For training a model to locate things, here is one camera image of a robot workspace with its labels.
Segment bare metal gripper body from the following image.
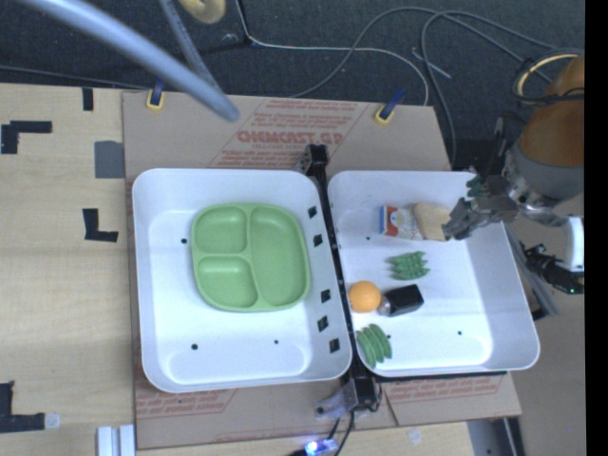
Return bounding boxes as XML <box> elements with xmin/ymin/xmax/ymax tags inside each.
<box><xmin>468</xmin><ymin>177</ymin><xmax>570</xmax><ymax>230</ymax></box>

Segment tan biscuit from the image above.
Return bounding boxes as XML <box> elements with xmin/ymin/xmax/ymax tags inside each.
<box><xmin>411</xmin><ymin>201</ymin><xmax>453</xmax><ymax>243</ymax></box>

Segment green pea pods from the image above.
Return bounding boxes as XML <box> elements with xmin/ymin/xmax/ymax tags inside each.
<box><xmin>355</xmin><ymin>322</ymin><xmax>394</xmax><ymax>370</ymax></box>
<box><xmin>386</xmin><ymin>250</ymin><xmax>431</xmax><ymax>282</ymax></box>

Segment orange and white carton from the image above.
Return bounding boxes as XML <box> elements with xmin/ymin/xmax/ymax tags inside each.
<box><xmin>378</xmin><ymin>204</ymin><xmax>425</xmax><ymax>241</ymax></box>

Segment white plastic tray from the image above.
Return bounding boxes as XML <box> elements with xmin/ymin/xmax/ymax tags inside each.
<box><xmin>131</xmin><ymin>167</ymin><xmax>353</xmax><ymax>394</ymax></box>
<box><xmin>327</xmin><ymin>169</ymin><xmax>542</xmax><ymax>379</ymax></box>

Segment black bottle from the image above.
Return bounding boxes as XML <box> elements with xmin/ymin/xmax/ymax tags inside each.
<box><xmin>377</xmin><ymin>283</ymin><xmax>426</xmax><ymax>318</ymax></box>

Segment orange fruit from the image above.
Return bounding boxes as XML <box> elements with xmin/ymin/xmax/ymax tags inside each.
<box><xmin>348</xmin><ymin>279</ymin><xmax>383</xmax><ymax>314</ymax></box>

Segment thin black rod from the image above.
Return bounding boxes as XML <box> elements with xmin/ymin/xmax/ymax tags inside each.
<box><xmin>313</xmin><ymin>167</ymin><xmax>368</xmax><ymax>385</ymax></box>

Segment green divided plate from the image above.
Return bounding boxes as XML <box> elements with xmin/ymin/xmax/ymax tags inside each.
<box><xmin>190</xmin><ymin>202</ymin><xmax>312</xmax><ymax>314</ymax></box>

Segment brown cardboard board red print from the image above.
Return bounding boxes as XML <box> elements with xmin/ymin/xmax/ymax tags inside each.
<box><xmin>121</xmin><ymin>90</ymin><xmax>523</xmax><ymax>450</ymax></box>

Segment black cylinder on white bracket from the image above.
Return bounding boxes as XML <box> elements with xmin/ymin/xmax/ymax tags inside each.
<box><xmin>519</xmin><ymin>215</ymin><xmax>586</xmax><ymax>295</ymax></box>

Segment black block with thin wires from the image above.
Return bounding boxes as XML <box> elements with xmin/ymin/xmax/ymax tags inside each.
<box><xmin>298</xmin><ymin>143</ymin><xmax>331</xmax><ymax>176</ymax></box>
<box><xmin>350</xmin><ymin>376</ymin><xmax>381</xmax><ymax>412</ymax></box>

